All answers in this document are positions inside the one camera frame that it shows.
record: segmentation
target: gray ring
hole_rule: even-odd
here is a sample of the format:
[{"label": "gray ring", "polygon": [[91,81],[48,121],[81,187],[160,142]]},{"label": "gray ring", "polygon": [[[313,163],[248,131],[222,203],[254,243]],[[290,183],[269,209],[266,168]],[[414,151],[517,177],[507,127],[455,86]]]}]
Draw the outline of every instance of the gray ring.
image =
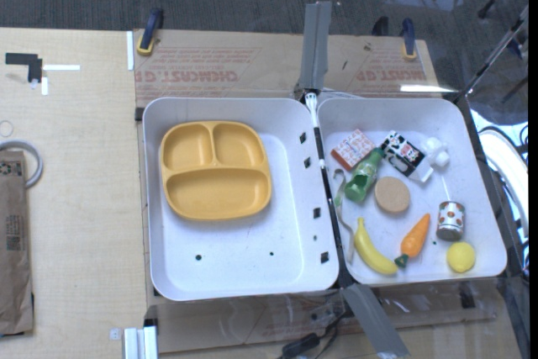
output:
[{"label": "gray ring", "polygon": [[2,128],[2,124],[9,124],[9,126],[11,127],[11,130],[9,130],[8,134],[3,134],[0,131],[0,136],[2,136],[3,138],[8,138],[9,136],[13,134],[13,131],[14,131],[13,123],[9,120],[0,120],[0,128]]},{"label": "gray ring", "polygon": [[34,175],[32,175],[32,177],[30,177],[25,183],[26,188],[32,187],[37,183],[41,177],[41,174],[43,173],[43,159],[41,159],[40,153],[27,140],[5,140],[4,142],[0,142],[0,150],[6,150],[7,148],[19,148],[26,150],[30,152],[37,160],[37,168]]}]

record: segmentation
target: toy carrot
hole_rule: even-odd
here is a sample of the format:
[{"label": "toy carrot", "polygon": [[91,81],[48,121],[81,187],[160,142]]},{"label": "toy carrot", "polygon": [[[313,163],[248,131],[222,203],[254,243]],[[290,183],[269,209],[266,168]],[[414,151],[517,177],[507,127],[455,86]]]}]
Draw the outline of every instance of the toy carrot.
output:
[{"label": "toy carrot", "polygon": [[402,255],[394,259],[396,265],[401,268],[405,268],[407,260],[410,257],[416,257],[422,250],[426,235],[428,234],[428,227],[430,226],[430,213],[426,213],[422,216],[419,222],[413,226],[408,234],[403,238],[400,245]]}]

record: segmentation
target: table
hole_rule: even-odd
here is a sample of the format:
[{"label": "table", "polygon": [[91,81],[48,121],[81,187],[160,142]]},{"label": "table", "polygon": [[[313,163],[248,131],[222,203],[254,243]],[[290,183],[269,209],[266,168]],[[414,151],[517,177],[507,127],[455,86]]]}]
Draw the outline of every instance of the table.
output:
[{"label": "table", "polygon": [[[128,68],[126,36],[108,31],[0,29],[6,52],[35,53],[44,64],[81,67],[49,72],[49,95],[43,96],[26,82],[24,67],[0,65],[0,119],[13,124],[12,138],[30,140],[45,161],[40,182],[28,193],[34,331],[3,339],[0,348],[6,356],[121,357],[118,333],[141,327],[150,317],[146,313],[151,305],[166,305],[151,297],[148,282],[135,74]],[[402,328],[398,333],[412,356],[446,357],[447,351],[458,357],[514,356],[518,346],[511,308],[497,284],[496,278],[472,283],[477,306],[455,306],[454,314],[440,307],[435,313],[413,314],[410,320],[401,309],[393,310],[393,322]],[[424,295],[421,288],[416,287],[414,294]],[[450,295],[453,287],[437,288],[455,297]],[[383,294],[394,305],[402,292]],[[194,344],[210,345],[211,340],[187,330],[196,328],[197,318],[189,316],[188,309],[180,314],[183,336]],[[179,319],[178,314],[171,316]],[[357,352],[376,356],[359,329],[348,324],[342,331],[331,357]],[[169,357],[277,357],[285,342],[184,351]]]}]

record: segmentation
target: wooden disc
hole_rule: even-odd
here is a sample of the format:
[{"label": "wooden disc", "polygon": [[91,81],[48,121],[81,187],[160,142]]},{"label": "wooden disc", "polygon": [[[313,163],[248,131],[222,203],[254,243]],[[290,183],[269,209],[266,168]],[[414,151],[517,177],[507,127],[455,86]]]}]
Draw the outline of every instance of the wooden disc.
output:
[{"label": "wooden disc", "polygon": [[388,213],[401,213],[409,207],[409,189],[397,178],[383,177],[377,180],[374,194],[377,205]]}]

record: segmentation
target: brown paper bag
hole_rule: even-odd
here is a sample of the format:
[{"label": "brown paper bag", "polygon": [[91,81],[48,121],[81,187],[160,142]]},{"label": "brown paper bag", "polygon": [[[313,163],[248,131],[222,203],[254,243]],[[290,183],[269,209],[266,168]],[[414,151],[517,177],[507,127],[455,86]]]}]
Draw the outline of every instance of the brown paper bag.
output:
[{"label": "brown paper bag", "polygon": [[0,335],[34,323],[24,153],[0,151]]}]

